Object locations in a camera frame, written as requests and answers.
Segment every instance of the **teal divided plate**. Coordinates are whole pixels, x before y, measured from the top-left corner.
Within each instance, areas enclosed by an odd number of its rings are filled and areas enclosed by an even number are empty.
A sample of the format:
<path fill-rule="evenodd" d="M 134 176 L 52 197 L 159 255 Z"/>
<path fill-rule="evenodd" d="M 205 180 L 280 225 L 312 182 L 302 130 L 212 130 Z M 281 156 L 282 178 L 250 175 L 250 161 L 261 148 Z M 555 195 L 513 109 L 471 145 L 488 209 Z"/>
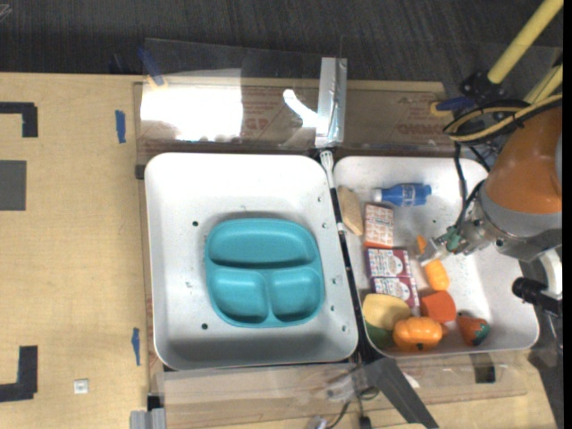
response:
<path fill-rule="evenodd" d="M 312 234 L 292 221 L 234 219 L 206 239 L 206 286 L 214 311 L 240 327 L 285 327 L 324 303 L 324 274 Z"/>

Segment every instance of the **blue bottle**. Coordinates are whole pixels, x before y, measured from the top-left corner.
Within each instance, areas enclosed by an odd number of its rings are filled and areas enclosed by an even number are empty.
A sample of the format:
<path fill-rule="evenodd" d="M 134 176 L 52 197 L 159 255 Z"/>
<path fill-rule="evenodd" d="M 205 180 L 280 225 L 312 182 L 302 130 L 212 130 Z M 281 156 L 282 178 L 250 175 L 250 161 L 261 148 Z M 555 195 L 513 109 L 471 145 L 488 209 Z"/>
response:
<path fill-rule="evenodd" d="M 374 189 L 374 202 L 392 202 L 397 206 L 424 205 L 431 195 L 431 186 L 422 183 L 402 183 L 388 189 Z"/>

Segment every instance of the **gray square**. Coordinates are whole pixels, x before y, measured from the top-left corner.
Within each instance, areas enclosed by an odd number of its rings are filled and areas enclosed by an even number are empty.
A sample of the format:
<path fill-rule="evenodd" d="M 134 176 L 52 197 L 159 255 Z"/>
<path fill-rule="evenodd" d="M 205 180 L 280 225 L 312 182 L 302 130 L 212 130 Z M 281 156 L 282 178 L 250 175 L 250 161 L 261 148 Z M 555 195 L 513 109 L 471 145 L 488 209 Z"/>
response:
<path fill-rule="evenodd" d="M 0 161 L 0 210 L 26 209 L 26 161 Z"/>

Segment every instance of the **yellow pole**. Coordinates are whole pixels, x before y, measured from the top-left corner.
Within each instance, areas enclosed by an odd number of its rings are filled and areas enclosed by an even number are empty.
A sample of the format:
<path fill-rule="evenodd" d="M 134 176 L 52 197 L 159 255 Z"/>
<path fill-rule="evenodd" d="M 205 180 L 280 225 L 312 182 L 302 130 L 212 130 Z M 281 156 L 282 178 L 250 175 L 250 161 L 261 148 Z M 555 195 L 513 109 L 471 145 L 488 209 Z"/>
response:
<path fill-rule="evenodd" d="M 564 0 L 544 0 L 528 20 L 497 63 L 489 70 L 487 78 L 493 84 L 501 84 L 516 63 L 534 43 L 546 26 L 558 14 Z"/>
<path fill-rule="evenodd" d="M 541 81 L 536 86 L 534 86 L 534 89 L 526 95 L 524 98 L 525 102 L 528 102 L 529 104 L 535 104 L 536 102 L 544 100 L 552 92 L 554 92 L 560 84 L 562 84 L 563 77 L 563 63 L 552 67 L 546 76 L 544 76 L 544 78 L 542 78 Z"/>

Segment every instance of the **wooden table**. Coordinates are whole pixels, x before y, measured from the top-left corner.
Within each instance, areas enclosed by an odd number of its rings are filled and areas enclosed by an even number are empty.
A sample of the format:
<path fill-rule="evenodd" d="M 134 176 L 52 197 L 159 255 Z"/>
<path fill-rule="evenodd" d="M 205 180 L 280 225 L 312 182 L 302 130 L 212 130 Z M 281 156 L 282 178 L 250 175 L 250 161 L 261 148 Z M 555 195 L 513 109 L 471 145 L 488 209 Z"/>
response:
<path fill-rule="evenodd" d="M 141 81 L 139 76 L 0 74 L 0 101 L 34 102 L 39 130 L 37 138 L 23 138 L 21 117 L 0 114 L 0 160 L 27 161 L 26 210 L 0 211 L 0 383 L 16 381 L 20 346 L 38 346 L 38 392 L 33 400 L 0 403 L 0 427 L 126 428 L 130 412 L 146 406 L 133 124 L 133 86 Z M 116 110 L 126 116 L 124 143 L 116 131 Z M 134 328 L 140 365 L 131 343 Z M 459 421 L 463 427 L 555 427 L 540 377 L 526 361 L 521 376 L 525 395 L 429 409 L 442 427 L 459 427 Z M 79 379 L 88 379 L 88 393 L 74 393 Z M 403 424 L 394 409 L 371 417 L 379 426 Z M 339 427 L 357 427 L 355 415 Z"/>

